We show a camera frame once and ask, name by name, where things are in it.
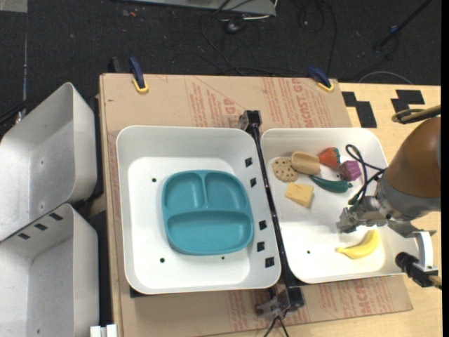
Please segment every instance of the white tray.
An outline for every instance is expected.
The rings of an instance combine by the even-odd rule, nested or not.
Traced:
[[[64,203],[87,199],[97,181],[91,108],[62,85],[0,144],[0,241]]]
[[[382,243],[365,258],[352,260],[335,251],[339,246],[358,244],[367,230],[372,228],[358,227],[351,234],[340,234],[336,226],[343,208],[348,206],[348,200],[363,185],[363,176],[352,182],[353,188],[337,194],[321,189],[308,176],[300,174],[297,183],[314,186],[310,207],[303,207],[285,197],[287,183],[278,180],[273,173],[275,158],[290,157],[294,151],[318,155],[328,147],[336,147],[344,162],[352,159],[345,151],[347,144],[359,148],[367,163],[380,168],[387,166],[379,140],[363,128],[280,128],[268,130],[261,137],[288,265],[292,273],[306,283],[396,275],[401,273],[394,261],[397,253],[405,251],[418,256],[414,239],[405,239],[387,226],[377,227]],[[368,177],[377,172],[371,168],[367,171]],[[337,173],[337,170],[321,165],[321,177],[338,180]],[[372,195],[374,191],[375,183],[371,183],[367,195]]]
[[[0,336],[86,337],[98,324],[98,238],[64,204],[0,244]]]
[[[117,138],[125,273],[140,293],[263,289],[281,274],[276,237],[253,139],[235,128],[130,126]],[[246,159],[252,164],[246,167]],[[217,170],[245,187],[254,238],[217,256],[180,253],[168,243],[161,208],[163,184],[174,173]],[[250,180],[256,184],[251,187]],[[260,229],[259,222],[267,227]],[[264,249],[257,251],[257,243]],[[274,265],[266,267],[267,259]]]

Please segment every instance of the toy banana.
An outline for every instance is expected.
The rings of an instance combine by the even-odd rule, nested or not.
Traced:
[[[357,259],[366,257],[372,254],[375,249],[379,246],[380,243],[380,235],[377,230],[370,230],[363,239],[363,241],[352,247],[338,247],[337,252],[343,253],[349,258]]]
[[[314,181],[319,187],[336,193],[343,193],[348,190],[349,187],[352,187],[347,181],[339,180],[339,181],[332,181],[332,180],[325,180],[324,178],[317,177],[317,176],[310,176],[312,181]]]

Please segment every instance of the green pepper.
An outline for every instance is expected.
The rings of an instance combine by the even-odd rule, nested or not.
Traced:
[[[327,191],[336,192],[338,194],[346,192],[349,189],[349,187],[352,186],[345,180],[332,181],[332,180],[325,180],[324,178],[317,176],[310,176],[310,178],[319,187],[322,187]]]

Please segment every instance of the blue clamp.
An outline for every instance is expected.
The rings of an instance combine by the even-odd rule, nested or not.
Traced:
[[[129,65],[131,67],[131,72],[134,75],[133,83],[134,83],[135,89],[139,93],[148,92],[148,85],[143,78],[142,68],[140,67],[140,63],[139,63],[138,59],[134,58],[134,57],[130,57]]]
[[[318,86],[324,91],[331,92],[334,89],[333,84],[329,81],[329,78],[319,68],[309,65],[306,69],[308,77],[315,79],[318,82]]]

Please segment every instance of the yellow cheese block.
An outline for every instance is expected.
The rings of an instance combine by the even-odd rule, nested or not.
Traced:
[[[309,207],[313,193],[313,186],[303,185],[302,183],[289,183],[287,186],[286,197],[298,204]]]

